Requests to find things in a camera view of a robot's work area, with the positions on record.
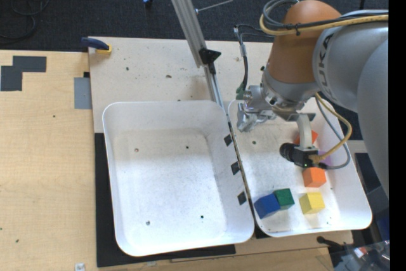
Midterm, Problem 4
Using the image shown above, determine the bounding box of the pale wood board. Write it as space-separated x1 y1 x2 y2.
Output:
87 37 369 264

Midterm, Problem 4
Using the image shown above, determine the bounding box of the white plastic tray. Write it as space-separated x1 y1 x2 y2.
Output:
227 97 373 238
101 100 256 258

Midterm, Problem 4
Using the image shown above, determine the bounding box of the purple cube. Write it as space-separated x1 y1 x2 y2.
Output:
317 150 333 166

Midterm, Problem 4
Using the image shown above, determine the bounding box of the yellow cube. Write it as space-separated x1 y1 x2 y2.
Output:
298 192 326 215

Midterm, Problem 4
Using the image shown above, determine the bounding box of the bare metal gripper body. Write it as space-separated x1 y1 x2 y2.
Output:
241 84 277 114

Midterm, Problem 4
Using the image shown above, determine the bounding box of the orange cube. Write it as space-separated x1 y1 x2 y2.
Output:
301 167 327 188

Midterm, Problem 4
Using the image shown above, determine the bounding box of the red cube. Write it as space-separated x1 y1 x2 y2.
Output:
293 129 319 147

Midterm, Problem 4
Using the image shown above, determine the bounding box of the green cube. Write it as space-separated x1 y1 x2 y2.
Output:
273 188 296 211

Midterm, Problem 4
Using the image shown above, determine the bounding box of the blue cube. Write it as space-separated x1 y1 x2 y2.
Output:
253 193 282 220

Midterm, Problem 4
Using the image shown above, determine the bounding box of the black cylinder on white bracket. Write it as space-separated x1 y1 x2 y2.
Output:
272 103 320 168

